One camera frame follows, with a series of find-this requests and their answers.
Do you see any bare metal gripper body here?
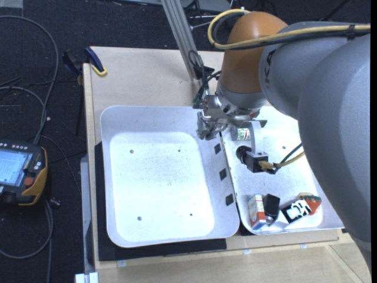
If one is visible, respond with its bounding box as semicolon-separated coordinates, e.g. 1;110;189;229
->
201;94;261;129

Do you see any pale wood board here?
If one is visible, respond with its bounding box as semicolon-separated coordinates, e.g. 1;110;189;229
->
89;45;345;252

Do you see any orange and white carton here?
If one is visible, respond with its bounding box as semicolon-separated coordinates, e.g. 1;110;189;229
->
247;193;267;231

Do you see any white plastic tray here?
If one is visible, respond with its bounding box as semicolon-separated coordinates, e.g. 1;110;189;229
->
219;104;345;236
100;105;241;249

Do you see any green and red can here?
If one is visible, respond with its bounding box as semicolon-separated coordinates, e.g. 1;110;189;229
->
236;127;252;142

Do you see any black cylinder on white bracket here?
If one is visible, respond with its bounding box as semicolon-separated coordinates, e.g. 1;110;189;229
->
235;119;270;174

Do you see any red strawberry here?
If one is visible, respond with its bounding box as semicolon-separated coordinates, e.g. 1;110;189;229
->
303;195;322;216

